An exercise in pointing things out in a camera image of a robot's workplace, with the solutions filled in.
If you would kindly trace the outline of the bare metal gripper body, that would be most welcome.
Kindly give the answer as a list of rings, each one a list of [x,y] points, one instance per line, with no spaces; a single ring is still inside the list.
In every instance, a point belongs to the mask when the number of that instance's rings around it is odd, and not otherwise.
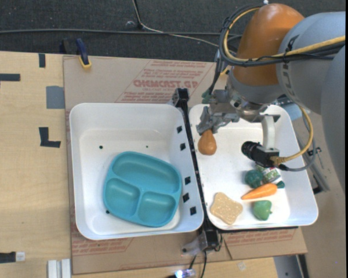
[[[209,100],[209,109],[211,115],[219,113],[236,113],[238,121],[245,119],[248,122],[258,122],[260,115],[267,108],[267,104],[258,104],[247,101],[238,93],[232,96],[231,93],[224,90],[214,90]]]

